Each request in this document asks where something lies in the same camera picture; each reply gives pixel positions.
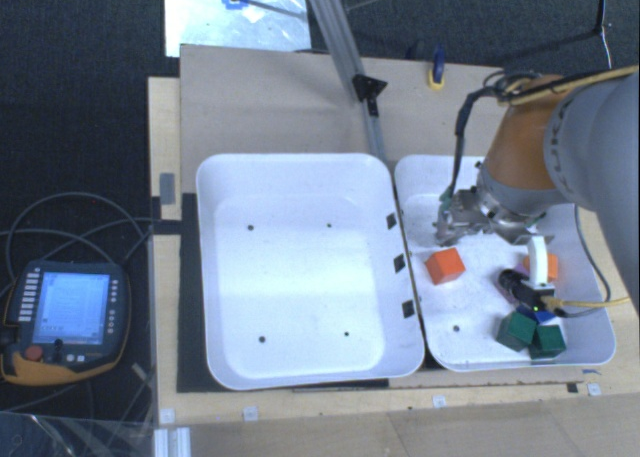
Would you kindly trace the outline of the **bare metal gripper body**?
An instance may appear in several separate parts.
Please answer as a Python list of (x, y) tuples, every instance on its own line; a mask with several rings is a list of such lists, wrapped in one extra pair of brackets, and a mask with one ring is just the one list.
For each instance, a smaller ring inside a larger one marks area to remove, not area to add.
[(510, 245), (526, 245), (546, 216), (551, 191), (509, 187), (489, 178), (478, 178), (469, 189), (456, 192), (448, 207), (451, 226), (473, 227), (473, 233), (493, 234)]

